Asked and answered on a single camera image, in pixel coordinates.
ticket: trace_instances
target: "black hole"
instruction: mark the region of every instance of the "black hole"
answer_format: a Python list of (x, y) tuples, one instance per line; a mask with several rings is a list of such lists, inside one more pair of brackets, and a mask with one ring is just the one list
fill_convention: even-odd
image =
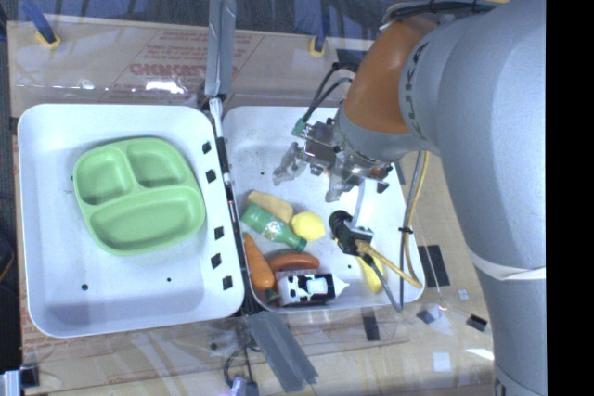
[(211, 258), (211, 266), (213, 267), (213, 269), (216, 268), (216, 266), (218, 266), (221, 263), (221, 253), (217, 253), (214, 256), (212, 256)]
[(233, 277), (228, 275), (227, 277), (223, 278), (223, 290), (227, 290), (231, 287), (233, 287)]

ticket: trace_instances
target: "black rectangular piece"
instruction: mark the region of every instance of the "black rectangular piece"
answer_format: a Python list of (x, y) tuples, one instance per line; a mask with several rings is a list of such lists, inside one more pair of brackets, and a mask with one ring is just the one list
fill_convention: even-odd
[(214, 172), (214, 170), (209, 170), (206, 173), (206, 180), (208, 181), (209, 184), (211, 184), (212, 182), (214, 182), (216, 180), (216, 173)]
[(425, 285), (427, 287), (449, 286), (450, 282), (447, 276), (446, 264), (444, 263), (442, 251), (439, 246), (419, 246), (419, 255), (420, 263), (425, 273)]
[(468, 317), (468, 320), (466, 321), (466, 325), (469, 325), (472, 328), (476, 328), (479, 332), (484, 332), (484, 330), (486, 329), (486, 324), (486, 320), (477, 315), (474, 315), (474, 313), (470, 317)]
[(24, 390), (39, 386), (39, 367), (37, 365), (20, 369), (20, 385)]
[(227, 277), (223, 277), (223, 290), (227, 290), (228, 288), (233, 287), (233, 277), (228, 275)]
[(417, 317), (427, 325), (431, 324), (432, 322), (435, 322), (435, 317), (433, 317), (431, 315), (431, 312), (429, 312), (426, 309), (423, 309), (422, 311), (417, 313)]
[(225, 228), (218, 226), (214, 228), (214, 239), (221, 239), (225, 235)]
[(211, 258), (211, 266), (213, 267), (213, 269), (216, 269), (221, 262), (223, 262), (223, 260), (221, 259), (221, 253), (217, 252), (214, 256), (212, 256)]
[(363, 311), (363, 327), (368, 341), (380, 341), (380, 328), (378, 319), (375, 318), (373, 310)]
[(226, 157), (225, 138), (216, 138), (216, 150), (219, 153), (219, 161), (221, 162), (221, 171), (229, 173), (229, 160)]

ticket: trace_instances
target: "green bottle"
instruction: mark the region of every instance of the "green bottle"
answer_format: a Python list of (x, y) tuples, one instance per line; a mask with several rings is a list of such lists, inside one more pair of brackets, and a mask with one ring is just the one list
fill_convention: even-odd
[(288, 244), (299, 252), (303, 251), (307, 244), (306, 239), (293, 234), (289, 224), (255, 203), (250, 203), (241, 215), (241, 220), (266, 239)]

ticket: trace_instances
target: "green divided plate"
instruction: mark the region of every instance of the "green divided plate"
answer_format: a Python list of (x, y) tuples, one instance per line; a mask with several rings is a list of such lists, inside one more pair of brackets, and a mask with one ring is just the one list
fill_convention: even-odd
[(123, 140), (85, 152), (74, 190), (98, 245), (121, 256), (170, 246), (198, 232), (204, 198), (181, 152), (156, 137)]

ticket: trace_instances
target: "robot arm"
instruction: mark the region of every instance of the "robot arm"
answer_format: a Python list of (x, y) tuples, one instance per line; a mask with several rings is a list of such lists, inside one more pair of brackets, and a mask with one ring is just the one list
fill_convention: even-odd
[(546, 0), (395, 21), (297, 154), (329, 172), (327, 201), (368, 179), (381, 191), (407, 152), (441, 157), (489, 310), (497, 394), (548, 393), (545, 48)]

